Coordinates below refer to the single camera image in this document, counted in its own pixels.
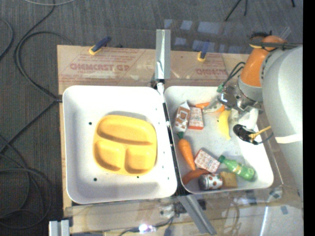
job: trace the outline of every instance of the yellow object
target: yellow object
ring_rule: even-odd
[[[227,140],[231,139],[229,135],[228,118],[231,110],[224,110],[219,116],[219,130],[226,137]]]
[[[201,57],[201,53],[202,53],[202,52],[199,52],[199,53],[198,53],[197,59],[198,59],[198,61],[200,61],[200,62],[204,62],[204,61],[206,60],[206,56],[205,56],[204,58],[202,58],[202,57]]]
[[[266,128],[263,128],[262,130],[259,130],[258,132],[256,132],[256,133],[254,133],[254,134],[250,134],[250,135],[248,135],[250,138],[251,138],[251,140],[253,141],[253,140],[255,140],[255,138],[258,136],[258,135],[260,135],[261,133],[263,133],[263,132],[265,132],[266,130],[268,130],[268,129],[270,129],[271,128],[271,126],[268,126],[268,127],[266,127]]]
[[[237,179],[236,175],[233,172],[220,172],[220,176],[223,181],[223,187],[224,188],[237,188]]]
[[[97,54],[98,52],[100,52],[100,50],[102,50],[101,48],[99,48],[97,51],[93,52],[92,49],[94,48],[95,45],[93,45],[91,48],[89,48],[89,53],[92,55]]]
[[[108,115],[97,124],[94,159],[102,169],[122,175],[149,172],[157,157],[157,134],[145,120]]]

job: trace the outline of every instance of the gray carpet floor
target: gray carpet floor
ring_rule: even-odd
[[[291,0],[248,0],[246,16],[246,0],[241,0],[226,21],[236,1],[76,0],[56,6],[30,33],[56,32],[81,46],[92,46],[109,35],[111,47],[154,49],[155,30],[171,29],[173,50],[196,51],[209,40],[209,52],[245,54],[251,51],[247,41],[255,32],[272,32],[288,42],[303,43],[303,0],[294,0],[295,7]],[[0,57],[3,236],[48,235],[48,221],[63,218],[59,107],[52,97],[30,84],[14,60],[21,38],[51,9],[52,6],[25,0],[0,0],[0,18],[9,22],[14,31],[10,48]],[[0,20],[0,54],[10,38],[8,25]],[[27,39],[18,57],[33,82],[54,95],[58,93],[57,44],[69,42],[55,34],[39,33]],[[16,167],[29,171],[12,170]]]

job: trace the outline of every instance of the packaged snack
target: packaged snack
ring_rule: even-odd
[[[188,126],[190,108],[187,102],[179,106],[175,119],[176,133],[185,132]]]
[[[220,172],[224,188],[237,188],[236,175],[232,172]]]
[[[188,122],[188,128],[190,129],[203,129],[203,119],[201,108],[191,107],[190,116]]]
[[[194,162],[198,168],[206,169],[211,173],[215,173],[220,166],[220,162],[218,160],[202,149],[198,151]]]

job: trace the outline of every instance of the metal bar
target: metal bar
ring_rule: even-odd
[[[171,31],[157,30],[155,80],[171,78]]]
[[[217,234],[194,195],[179,196],[177,199],[193,219],[201,234]]]
[[[49,221],[49,236],[70,236],[69,220]]]

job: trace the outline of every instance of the orange toy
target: orange toy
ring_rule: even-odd
[[[189,165],[189,167],[194,171],[196,169],[196,166],[195,166],[195,162],[193,159],[190,143],[189,143],[189,141],[187,141],[186,139],[183,138],[184,137],[183,132],[179,132],[178,137],[180,139],[178,142],[178,148],[179,148],[181,154],[183,155],[185,161]]]
[[[267,36],[262,40],[263,43],[286,43],[286,41],[278,36]],[[241,72],[241,80],[250,86],[261,87],[259,79],[260,66],[268,53],[273,50],[273,47],[254,48],[249,55],[246,64]]]
[[[205,169],[197,169],[195,171],[189,171],[182,177],[183,184],[188,184],[191,180],[200,177],[203,174],[209,174],[210,172]]]

